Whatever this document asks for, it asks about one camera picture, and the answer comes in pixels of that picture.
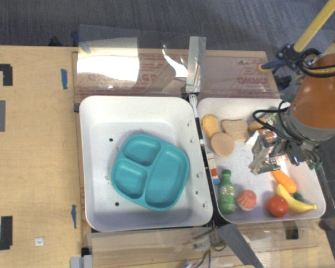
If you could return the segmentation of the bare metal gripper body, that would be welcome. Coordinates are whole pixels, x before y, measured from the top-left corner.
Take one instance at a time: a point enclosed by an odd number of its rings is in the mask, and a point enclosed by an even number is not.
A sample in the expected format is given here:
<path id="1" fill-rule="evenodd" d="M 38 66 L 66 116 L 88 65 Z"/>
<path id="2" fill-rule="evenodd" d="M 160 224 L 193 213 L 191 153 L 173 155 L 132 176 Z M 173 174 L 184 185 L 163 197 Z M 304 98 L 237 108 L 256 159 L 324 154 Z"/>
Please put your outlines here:
<path id="1" fill-rule="evenodd" d="M 289 161 L 298 166 L 301 162 L 306 162 L 308 166 L 317 166 L 317 153 L 314 149 L 305 147 L 303 144 L 291 142 L 280 137 L 267 137 L 259 135 L 253 149 L 258 151 L 268 149 L 267 157 L 277 158 L 278 163 L 283 156 L 286 156 Z"/>

